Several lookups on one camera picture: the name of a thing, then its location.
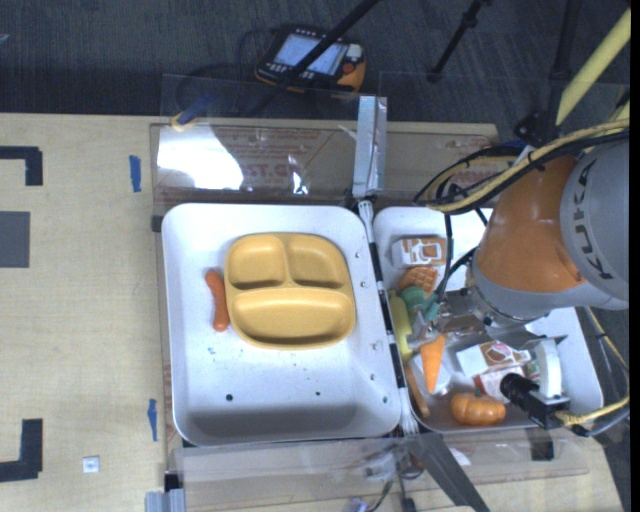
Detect orange pumpkin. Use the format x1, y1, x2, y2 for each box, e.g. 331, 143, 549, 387
449, 390, 508, 428

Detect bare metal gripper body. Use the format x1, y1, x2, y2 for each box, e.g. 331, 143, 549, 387
437, 288, 507, 343

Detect black cylinder on white bracket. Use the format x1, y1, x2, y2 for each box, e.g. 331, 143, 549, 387
498, 338, 572, 431

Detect brown bread stick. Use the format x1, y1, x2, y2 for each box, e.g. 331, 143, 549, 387
403, 361, 432, 419

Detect white and orange carton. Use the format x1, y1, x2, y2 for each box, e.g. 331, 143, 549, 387
389, 235, 448, 269
455, 340, 533, 378

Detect yellow banana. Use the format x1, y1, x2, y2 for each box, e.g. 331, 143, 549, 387
388, 289, 416, 362

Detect red and white packet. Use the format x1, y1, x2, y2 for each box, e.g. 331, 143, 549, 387
471, 366, 532, 404

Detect thin black and white rod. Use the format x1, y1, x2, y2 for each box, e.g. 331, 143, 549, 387
356, 198, 420, 437

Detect orange waffle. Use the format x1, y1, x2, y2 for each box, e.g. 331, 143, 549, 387
397, 265, 441, 297

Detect orange carrot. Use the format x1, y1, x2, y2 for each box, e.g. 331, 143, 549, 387
418, 333, 448, 396

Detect green toy vegetable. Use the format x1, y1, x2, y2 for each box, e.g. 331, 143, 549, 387
399, 284, 430, 315

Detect orange sausage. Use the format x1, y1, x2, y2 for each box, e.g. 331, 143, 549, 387
203, 269, 232, 333

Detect yellow divided plate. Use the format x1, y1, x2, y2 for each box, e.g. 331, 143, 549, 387
223, 231, 358, 351

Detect white plastic tray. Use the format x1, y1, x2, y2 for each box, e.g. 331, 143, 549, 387
371, 205, 605, 435
160, 201, 404, 448

